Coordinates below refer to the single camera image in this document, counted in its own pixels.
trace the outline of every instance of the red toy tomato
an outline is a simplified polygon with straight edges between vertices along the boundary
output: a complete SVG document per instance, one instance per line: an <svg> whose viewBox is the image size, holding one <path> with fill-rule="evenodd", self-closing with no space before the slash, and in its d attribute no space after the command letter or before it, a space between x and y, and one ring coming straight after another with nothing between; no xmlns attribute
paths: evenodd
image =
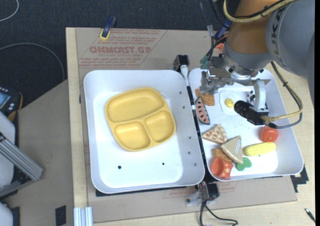
<svg viewBox="0 0 320 226"><path fill-rule="evenodd" d="M261 131L261 140L263 142L274 142L278 138L278 131L274 128L264 126Z"/></svg>

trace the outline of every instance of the dark carpet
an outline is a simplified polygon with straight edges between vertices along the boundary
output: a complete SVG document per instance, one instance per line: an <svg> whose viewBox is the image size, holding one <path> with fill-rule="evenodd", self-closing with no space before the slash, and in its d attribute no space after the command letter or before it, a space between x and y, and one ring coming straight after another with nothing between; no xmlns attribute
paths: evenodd
<svg viewBox="0 0 320 226"><path fill-rule="evenodd" d="M66 27L103 28L117 16L117 28L206 30L197 0L0 0L0 84L23 95L26 106L68 77ZM207 6L215 30L217 18ZM12 44L33 43L3 49ZM63 76L58 59L61 61Z"/></svg>

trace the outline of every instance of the orange toy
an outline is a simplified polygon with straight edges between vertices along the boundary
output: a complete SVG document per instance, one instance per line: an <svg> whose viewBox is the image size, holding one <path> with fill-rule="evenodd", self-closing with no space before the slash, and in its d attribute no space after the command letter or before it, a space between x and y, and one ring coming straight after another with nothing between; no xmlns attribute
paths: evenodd
<svg viewBox="0 0 320 226"><path fill-rule="evenodd" d="M230 173L233 166L232 163L216 157L211 164L211 172L214 176L230 179Z"/></svg>
<svg viewBox="0 0 320 226"><path fill-rule="evenodd" d="M264 126L261 131L261 140L263 142L274 142L278 138L278 131L276 129Z"/></svg>

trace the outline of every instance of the yellow plate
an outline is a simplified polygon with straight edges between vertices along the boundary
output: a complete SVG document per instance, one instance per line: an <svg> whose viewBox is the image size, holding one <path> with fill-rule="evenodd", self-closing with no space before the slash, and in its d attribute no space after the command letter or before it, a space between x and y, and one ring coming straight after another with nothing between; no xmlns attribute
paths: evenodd
<svg viewBox="0 0 320 226"><path fill-rule="evenodd" d="M160 92L138 88L110 98L105 116L120 146L141 151L169 140L176 124L171 110Z"/></svg>

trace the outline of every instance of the yellow clip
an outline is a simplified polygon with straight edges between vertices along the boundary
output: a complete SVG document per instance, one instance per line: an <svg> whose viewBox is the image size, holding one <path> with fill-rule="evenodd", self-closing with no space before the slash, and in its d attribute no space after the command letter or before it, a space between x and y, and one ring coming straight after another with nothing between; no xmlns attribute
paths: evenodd
<svg viewBox="0 0 320 226"><path fill-rule="evenodd" d="M100 40L106 42L110 36L110 29L116 24L117 18L115 16L109 16L105 28L101 30Z"/></svg>
<svg viewBox="0 0 320 226"><path fill-rule="evenodd" d="M108 31L106 37L103 37L103 33L104 33L104 29L101 30L101 33L100 33L100 40L103 41L103 42L106 42L110 36L110 31Z"/></svg>

